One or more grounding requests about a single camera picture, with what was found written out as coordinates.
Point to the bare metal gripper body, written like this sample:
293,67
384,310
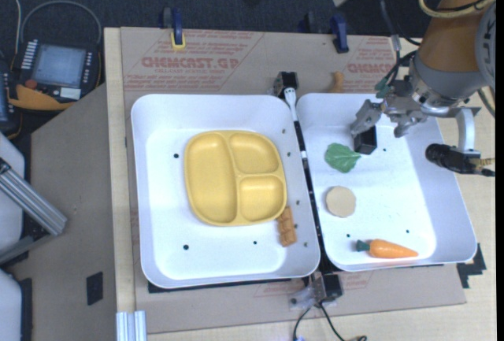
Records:
409,101

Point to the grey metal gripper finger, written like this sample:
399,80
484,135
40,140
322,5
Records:
407,126
365,118

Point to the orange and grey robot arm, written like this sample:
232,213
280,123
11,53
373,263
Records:
453,36

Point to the black cube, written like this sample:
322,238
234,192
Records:
366,144

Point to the tan toy food piece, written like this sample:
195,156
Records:
337,83

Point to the green lettuce leaf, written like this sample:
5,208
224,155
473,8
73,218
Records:
340,158

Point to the thin black and white rod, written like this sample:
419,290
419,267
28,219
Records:
304,152

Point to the white plastic tray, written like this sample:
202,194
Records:
220,253
390,205

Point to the tan round biscuit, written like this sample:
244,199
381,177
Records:
340,201

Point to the orange carrot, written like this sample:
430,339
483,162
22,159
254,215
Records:
390,249

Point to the orange-brown waffle biscuit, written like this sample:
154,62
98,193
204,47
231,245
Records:
287,229

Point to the brown cardboard board red print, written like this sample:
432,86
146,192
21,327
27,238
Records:
220,56

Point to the yellow divided plate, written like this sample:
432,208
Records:
208,178

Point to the black cylinder on white bracket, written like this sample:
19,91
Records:
449,157

